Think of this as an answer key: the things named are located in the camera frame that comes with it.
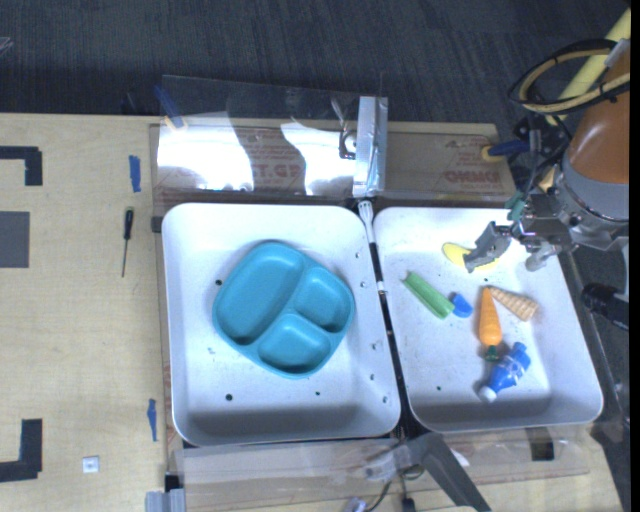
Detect orange carrot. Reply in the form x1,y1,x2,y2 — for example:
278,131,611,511
477,286,503,363

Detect tan ice cream cone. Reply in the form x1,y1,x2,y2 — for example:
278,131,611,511
488,285,540,322

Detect black cylinder on white bracket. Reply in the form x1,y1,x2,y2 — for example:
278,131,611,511
581,244,630,331

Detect black screwdriver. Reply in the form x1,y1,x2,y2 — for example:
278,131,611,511
121,206,136,279

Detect small blue piece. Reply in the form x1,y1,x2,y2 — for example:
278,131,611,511
449,292,474,319

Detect white plastic tray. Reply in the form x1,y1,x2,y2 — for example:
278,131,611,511
372,206,605,434
160,202,403,447

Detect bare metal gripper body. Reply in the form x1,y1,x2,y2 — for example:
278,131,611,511
511,192,630,252

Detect green stick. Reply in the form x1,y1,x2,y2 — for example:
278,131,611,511
401,271,456,320

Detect yellow banana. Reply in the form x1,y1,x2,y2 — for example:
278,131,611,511
441,241,501,273

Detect blue and white bottle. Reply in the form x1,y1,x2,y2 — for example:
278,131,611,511
476,341,533,404

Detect blue divided plate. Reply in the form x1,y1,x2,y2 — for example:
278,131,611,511
211,240,357,380

